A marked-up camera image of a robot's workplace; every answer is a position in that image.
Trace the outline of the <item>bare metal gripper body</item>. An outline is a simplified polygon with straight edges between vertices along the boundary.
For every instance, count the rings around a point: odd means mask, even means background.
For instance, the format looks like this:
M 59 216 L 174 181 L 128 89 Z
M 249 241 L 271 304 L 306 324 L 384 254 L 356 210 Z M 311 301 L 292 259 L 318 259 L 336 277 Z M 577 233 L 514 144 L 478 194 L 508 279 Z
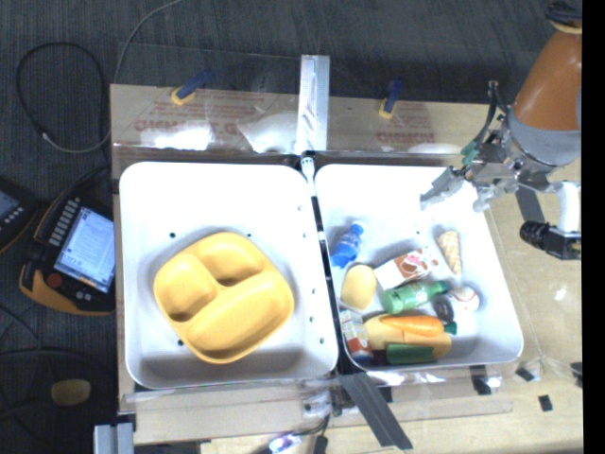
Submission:
M 537 192 L 553 192 L 548 175 L 554 166 L 526 154 L 516 142 L 472 142 L 462 150 L 461 176 L 494 195 L 514 192 L 520 186 Z

